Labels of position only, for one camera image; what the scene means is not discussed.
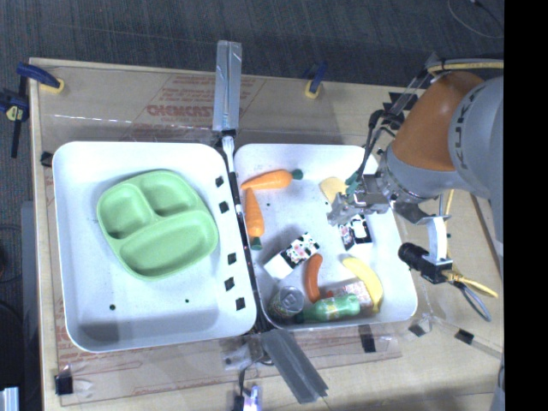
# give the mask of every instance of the banana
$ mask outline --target banana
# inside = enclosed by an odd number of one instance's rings
[[[342,260],[342,264],[366,285],[367,292],[373,301],[372,312],[378,313],[384,291],[377,273],[356,257],[347,257]]]

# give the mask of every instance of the tin can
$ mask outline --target tin can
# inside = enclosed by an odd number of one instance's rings
[[[305,296],[293,286],[284,286],[268,304],[268,314],[277,320],[290,319],[302,311],[305,306]]]

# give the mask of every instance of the green plate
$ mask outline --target green plate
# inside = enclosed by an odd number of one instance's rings
[[[99,198],[97,216],[124,267],[148,280],[195,264],[218,244],[206,204],[170,170],[147,172],[109,188]]]

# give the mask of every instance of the plastic bottle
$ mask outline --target plastic bottle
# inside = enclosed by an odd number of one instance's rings
[[[360,313],[360,300],[354,294],[329,297],[316,301],[312,307],[297,314],[297,323],[308,321],[332,321]]]

